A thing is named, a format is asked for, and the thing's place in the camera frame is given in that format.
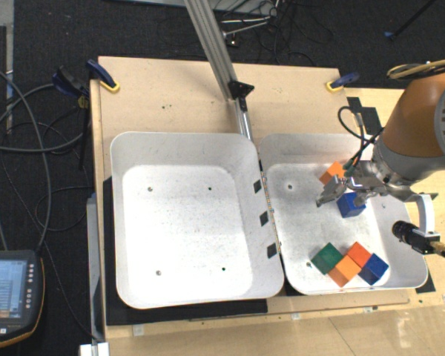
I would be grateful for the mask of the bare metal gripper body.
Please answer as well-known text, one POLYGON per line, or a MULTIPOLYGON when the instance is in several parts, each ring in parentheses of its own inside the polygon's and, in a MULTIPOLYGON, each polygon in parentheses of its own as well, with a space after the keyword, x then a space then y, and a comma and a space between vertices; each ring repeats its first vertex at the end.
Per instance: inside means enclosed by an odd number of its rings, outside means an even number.
POLYGON ((374 195, 386 196, 389 194, 387 184, 373 170, 373 164, 369 160, 358 162, 349 160, 343 165, 344 178, 347 188, 358 195, 373 197, 374 195))

